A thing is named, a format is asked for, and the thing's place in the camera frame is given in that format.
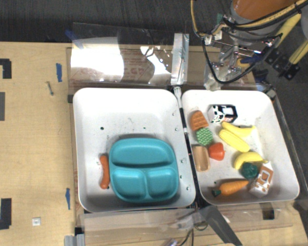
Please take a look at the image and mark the yellow banana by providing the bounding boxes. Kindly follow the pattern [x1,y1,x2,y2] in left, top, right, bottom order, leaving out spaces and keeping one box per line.
[233,151,268,171]
[221,121,257,138]

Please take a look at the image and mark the red pepper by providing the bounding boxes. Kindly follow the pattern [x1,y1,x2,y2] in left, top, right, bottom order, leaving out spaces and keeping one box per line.
[208,142,226,161]

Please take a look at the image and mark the teal divided plate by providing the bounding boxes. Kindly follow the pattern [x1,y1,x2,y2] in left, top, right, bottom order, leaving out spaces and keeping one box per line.
[108,137,180,203]

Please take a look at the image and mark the green dotted round toy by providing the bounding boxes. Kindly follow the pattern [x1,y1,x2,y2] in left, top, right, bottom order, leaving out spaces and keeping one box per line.
[196,127,214,146]

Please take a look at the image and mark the tan bread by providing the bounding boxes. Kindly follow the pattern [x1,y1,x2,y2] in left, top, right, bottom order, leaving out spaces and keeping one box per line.
[191,144,211,173]

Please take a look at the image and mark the black and white cow carton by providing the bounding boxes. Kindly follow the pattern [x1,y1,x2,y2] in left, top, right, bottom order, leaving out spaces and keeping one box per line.
[207,105,239,124]

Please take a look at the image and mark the green broccoli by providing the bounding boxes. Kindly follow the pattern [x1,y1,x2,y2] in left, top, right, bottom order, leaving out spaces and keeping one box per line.
[240,162,259,179]

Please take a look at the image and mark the yellow corn cob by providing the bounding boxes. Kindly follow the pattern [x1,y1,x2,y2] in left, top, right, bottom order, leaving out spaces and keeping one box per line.
[218,128,251,153]

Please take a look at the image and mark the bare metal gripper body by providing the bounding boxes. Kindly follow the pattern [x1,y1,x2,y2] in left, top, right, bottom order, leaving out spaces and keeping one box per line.
[204,30,271,84]

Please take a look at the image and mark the orange carrot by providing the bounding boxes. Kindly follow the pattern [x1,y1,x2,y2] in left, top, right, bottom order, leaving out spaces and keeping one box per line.
[211,179,249,198]

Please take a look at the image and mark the orange waffle biscuit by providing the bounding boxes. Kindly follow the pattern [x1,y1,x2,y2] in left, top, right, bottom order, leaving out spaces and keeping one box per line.
[189,110,209,132]

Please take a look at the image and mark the brown and white carton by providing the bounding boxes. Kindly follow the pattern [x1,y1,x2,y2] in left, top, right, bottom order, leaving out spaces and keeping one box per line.
[248,161,274,199]

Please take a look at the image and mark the white plastic tray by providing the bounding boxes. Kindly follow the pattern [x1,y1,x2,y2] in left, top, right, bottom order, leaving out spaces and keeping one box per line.
[72,87,197,213]
[181,89,300,206]

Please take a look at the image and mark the orange sausage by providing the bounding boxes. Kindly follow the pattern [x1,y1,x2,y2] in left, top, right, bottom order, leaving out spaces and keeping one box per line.
[99,154,111,190]

